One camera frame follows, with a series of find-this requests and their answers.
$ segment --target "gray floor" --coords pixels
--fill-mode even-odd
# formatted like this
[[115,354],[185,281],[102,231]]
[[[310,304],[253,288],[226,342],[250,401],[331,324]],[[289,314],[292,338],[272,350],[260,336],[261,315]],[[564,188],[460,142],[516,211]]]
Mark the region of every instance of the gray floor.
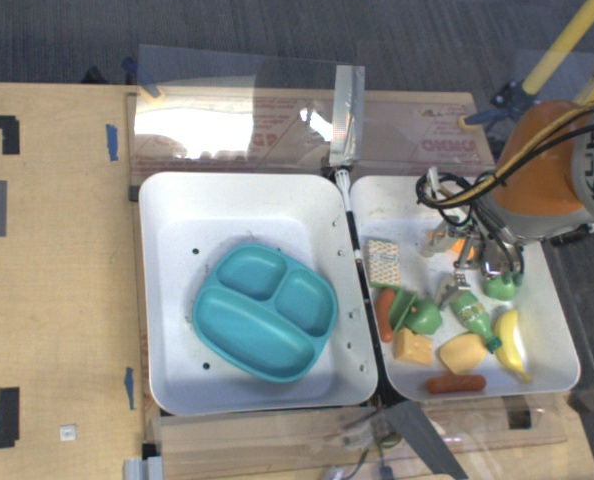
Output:
[[[121,60],[150,44],[358,63],[368,89],[468,91],[483,109],[584,1],[0,0],[0,81],[78,83],[96,65],[123,83]],[[540,96],[573,98],[593,71],[594,25]],[[594,239],[548,253],[594,392]]]

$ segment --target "black cable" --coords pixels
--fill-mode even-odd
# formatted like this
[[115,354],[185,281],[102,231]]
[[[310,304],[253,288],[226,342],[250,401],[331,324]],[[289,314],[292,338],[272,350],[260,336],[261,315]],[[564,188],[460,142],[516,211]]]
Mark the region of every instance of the black cable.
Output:
[[[494,242],[497,244],[497,247],[499,247],[501,249],[501,251],[504,253],[504,256],[506,256],[506,260],[508,261],[508,265],[510,266],[510,271],[512,273],[515,273],[515,259],[513,258],[512,254],[510,253],[510,250],[508,249],[508,247],[506,246],[504,241],[499,237],[497,232],[494,230],[493,226],[488,221],[488,218],[483,216],[481,209],[479,208],[479,205],[477,205],[477,203],[474,203],[473,206],[475,208],[475,210],[474,210],[475,215],[481,221],[481,223],[484,225],[484,227],[486,228],[486,231],[488,231],[490,238],[492,240],[494,240]],[[512,247],[517,252],[517,257],[519,258],[520,267],[519,267],[518,273],[523,274],[524,273],[523,254],[517,246],[513,245]]]
[[377,448],[379,449],[379,480],[394,480],[393,468],[387,465],[384,460],[384,450],[381,443],[377,443]]
[[[592,109],[588,109],[584,112],[581,112],[580,114],[577,114],[574,117],[571,117],[570,119],[568,119],[567,121],[563,122],[562,124],[560,124],[557,128],[555,128],[554,130],[552,130],[548,135],[546,135],[538,144],[535,145],[535,148],[539,146],[539,144],[543,144],[545,141],[547,141],[548,139],[550,139],[553,135],[555,135],[556,133],[558,133],[559,131],[561,131],[564,127],[570,125],[571,123],[573,123],[574,121],[576,121],[577,119],[579,119],[581,116],[587,115],[587,114],[591,114],[594,113],[594,108]],[[583,133],[585,133],[584,128],[580,128],[578,130],[574,130],[573,132],[569,132],[573,133],[574,135],[572,137],[576,137],[578,135],[582,135]],[[527,162],[520,160],[520,162],[518,162],[518,166],[516,166],[517,168],[521,167],[522,165],[525,165],[525,163]],[[476,196],[473,196],[473,198],[469,198],[465,201],[462,201],[461,203],[455,203],[453,205],[446,205],[446,201],[450,201],[451,198],[453,197],[457,197],[460,195],[460,193],[457,194],[453,194],[451,197],[445,199],[442,201],[442,204],[435,204],[432,201],[430,201],[427,196],[426,196],[426,191],[425,191],[425,185],[428,183],[428,178],[427,175],[423,175],[418,181],[417,181],[417,185],[415,187],[416,189],[416,193],[417,193],[417,197],[419,202],[421,202],[422,204],[428,206],[429,208],[433,208],[435,210],[439,210],[439,209],[450,209],[450,208],[457,208],[459,206],[464,206],[467,205],[469,202],[474,201],[475,199],[483,196],[484,194],[488,193],[490,190],[492,190],[493,188],[499,186],[500,184],[503,184],[504,180],[506,180],[508,178],[508,176],[510,176],[510,174],[512,174],[513,172],[515,172],[516,169],[513,169],[511,172],[507,172],[506,174],[504,174],[502,177],[500,177],[499,179],[496,179],[495,182],[493,182],[493,184],[491,184],[490,187],[488,187],[487,189],[481,191],[480,193],[478,193]],[[440,173],[442,176],[448,178],[448,177],[452,177],[452,178],[457,178],[456,176],[450,174],[450,173]]]
[[[479,176],[477,176],[477,178],[475,179],[475,185],[477,185],[477,183],[479,183],[480,181],[482,181],[486,176],[490,175],[493,171],[484,171],[482,172]],[[457,183],[463,190],[468,190],[469,188],[472,188],[473,185],[470,184],[470,182],[464,178],[464,177],[456,177],[459,182]],[[450,225],[452,226],[456,226],[456,227],[462,227],[465,226],[466,224],[468,224],[471,219],[472,219],[472,214],[473,214],[473,205],[469,204],[468,205],[468,213],[466,214],[466,217],[463,220],[457,220],[454,217],[447,215],[444,210],[438,209],[439,214],[442,216],[442,218]]]
[[366,457],[368,457],[368,449],[364,450],[364,453],[362,453],[361,457],[359,457],[359,461],[357,462],[357,466],[355,466],[353,472],[350,475],[343,477],[342,480],[350,480],[357,473],[359,473],[359,470],[364,465],[364,462],[366,462]]
[[[447,181],[452,181],[453,183],[457,184],[457,186],[462,190],[468,190],[469,188],[472,188],[470,182],[463,176],[456,176],[454,174],[443,173],[442,176],[439,178],[439,183],[446,183]],[[462,220],[459,220],[456,217],[453,217],[452,215],[448,215],[442,209],[438,209],[438,211],[442,219],[444,219],[451,226],[455,227],[465,226],[466,224],[468,224],[468,222],[470,222],[472,218],[472,208],[470,207],[470,205],[468,205],[468,212],[466,214],[466,217],[464,217]]]
[[[426,190],[425,190],[425,187],[428,183],[428,177],[427,177],[427,175],[423,175],[419,178],[419,180],[417,180],[417,184],[415,185],[415,192],[417,194],[418,203],[424,204],[428,208],[432,208],[435,210],[449,210],[451,208],[458,208],[460,206],[466,206],[468,204],[472,204],[472,202],[474,202],[477,199],[479,199],[480,197],[484,196],[485,194],[487,194],[494,188],[498,187],[499,185],[502,185],[505,182],[505,180],[508,179],[509,176],[514,174],[519,168],[526,165],[526,163],[528,163],[530,160],[532,160],[536,156],[539,156],[540,154],[542,154],[543,152],[547,151],[550,148],[558,146],[562,142],[565,142],[567,140],[573,139],[575,137],[579,137],[580,135],[583,135],[585,133],[590,133],[593,131],[594,131],[594,124],[587,125],[582,128],[579,128],[577,130],[574,130],[572,132],[565,133],[564,135],[561,135],[560,137],[557,137],[556,139],[551,140],[550,142],[548,142],[546,144],[543,144],[543,141],[541,141],[540,142],[540,144],[542,144],[541,146],[538,146],[535,149],[533,149],[530,153],[528,153],[526,156],[524,156],[524,158],[519,160],[512,168],[510,168],[502,176],[498,177],[494,173],[492,173],[491,175],[495,177],[495,181],[493,183],[491,183],[490,186],[481,190],[479,193],[475,194],[474,196],[471,196],[459,203],[446,204],[448,201],[450,201],[451,198],[459,196],[460,193],[453,194],[450,198],[442,200],[441,203],[437,203],[435,201],[428,199],[428,197],[426,196]],[[556,131],[553,131],[551,134],[546,136],[544,138],[544,140],[547,140],[548,138],[552,137],[552,135],[554,133],[556,133]],[[446,176],[454,177],[454,175],[451,175],[450,173],[440,173],[440,175],[442,177],[446,177]]]

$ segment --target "toy banana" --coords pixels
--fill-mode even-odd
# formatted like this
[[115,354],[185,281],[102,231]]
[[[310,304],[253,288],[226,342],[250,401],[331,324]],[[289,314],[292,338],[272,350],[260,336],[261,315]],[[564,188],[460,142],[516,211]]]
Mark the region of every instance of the toy banana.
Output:
[[497,318],[495,335],[501,340],[502,346],[495,350],[495,355],[505,368],[518,373],[524,382],[529,382],[531,377],[524,371],[524,365],[515,346],[515,327],[517,327],[516,309],[509,309]]

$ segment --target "yellow toy food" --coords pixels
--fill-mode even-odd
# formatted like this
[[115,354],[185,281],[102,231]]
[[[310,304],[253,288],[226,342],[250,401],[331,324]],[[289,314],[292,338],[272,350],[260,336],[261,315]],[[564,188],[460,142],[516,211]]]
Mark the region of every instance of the yellow toy food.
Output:
[[454,374],[474,370],[488,351],[482,339],[472,332],[460,334],[439,347],[439,358]]
[[517,310],[509,309],[503,312],[495,322],[495,335],[501,340],[501,347],[495,350],[495,355],[504,367],[519,374],[524,382],[530,381],[531,377],[524,371],[517,346],[515,345],[515,328],[517,327]]
[[433,362],[433,342],[430,338],[403,327],[397,331],[395,359],[430,366]]

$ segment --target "blue tape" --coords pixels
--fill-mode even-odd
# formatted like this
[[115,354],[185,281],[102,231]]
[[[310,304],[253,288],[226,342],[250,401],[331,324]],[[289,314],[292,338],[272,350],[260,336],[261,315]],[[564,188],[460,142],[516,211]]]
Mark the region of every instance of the blue tape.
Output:
[[121,67],[124,68],[126,73],[132,75],[137,84],[153,98],[157,99],[162,95],[152,77],[143,68],[139,67],[131,57],[122,60]]
[[119,150],[119,143],[117,142],[117,128],[112,124],[106,125],[106,146],[108,147],[108,155],[111,162],[119,160],[117,151]]

